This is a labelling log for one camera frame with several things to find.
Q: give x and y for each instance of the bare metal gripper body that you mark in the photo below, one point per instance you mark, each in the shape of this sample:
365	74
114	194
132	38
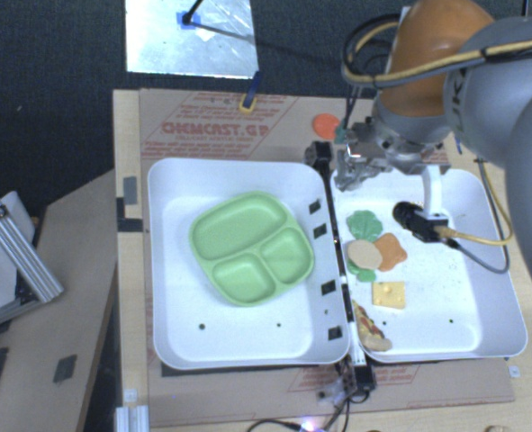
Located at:
405	158

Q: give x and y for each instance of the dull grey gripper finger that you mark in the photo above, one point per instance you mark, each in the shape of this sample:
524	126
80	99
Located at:
373	167
345	173

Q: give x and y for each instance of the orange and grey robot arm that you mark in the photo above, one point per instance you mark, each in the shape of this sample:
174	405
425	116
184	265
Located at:
495	106

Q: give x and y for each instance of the orange round toy slice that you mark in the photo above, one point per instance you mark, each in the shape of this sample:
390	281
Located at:
325	125

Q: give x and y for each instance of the green lettuce leaf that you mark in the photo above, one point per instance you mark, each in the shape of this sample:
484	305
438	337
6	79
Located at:
365	276
363	224

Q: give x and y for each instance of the thin black and white rod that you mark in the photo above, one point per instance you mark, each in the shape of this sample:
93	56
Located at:
335	236

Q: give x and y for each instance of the tan round biscuit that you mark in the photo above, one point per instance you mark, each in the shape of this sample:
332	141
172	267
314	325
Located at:
363	254

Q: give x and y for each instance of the orange flat toy slice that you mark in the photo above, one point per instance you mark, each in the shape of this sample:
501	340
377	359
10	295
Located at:
394	252

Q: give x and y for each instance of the green divided plate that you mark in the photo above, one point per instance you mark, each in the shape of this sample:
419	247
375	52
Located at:
243	245

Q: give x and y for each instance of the brown cardboard board red print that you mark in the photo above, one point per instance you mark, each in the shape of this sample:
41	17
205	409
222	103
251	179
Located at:
229	124

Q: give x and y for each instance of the yellow cheese slice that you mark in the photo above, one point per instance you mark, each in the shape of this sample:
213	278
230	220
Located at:
389	295

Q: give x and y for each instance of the white plastic tray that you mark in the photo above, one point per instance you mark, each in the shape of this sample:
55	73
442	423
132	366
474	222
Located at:
180	322
450	295

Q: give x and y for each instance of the toy pizza slice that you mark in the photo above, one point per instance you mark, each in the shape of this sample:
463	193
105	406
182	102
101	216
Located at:
370	329

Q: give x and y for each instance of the black cylinder on white bracket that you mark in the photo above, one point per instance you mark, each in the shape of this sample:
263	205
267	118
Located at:
416	223

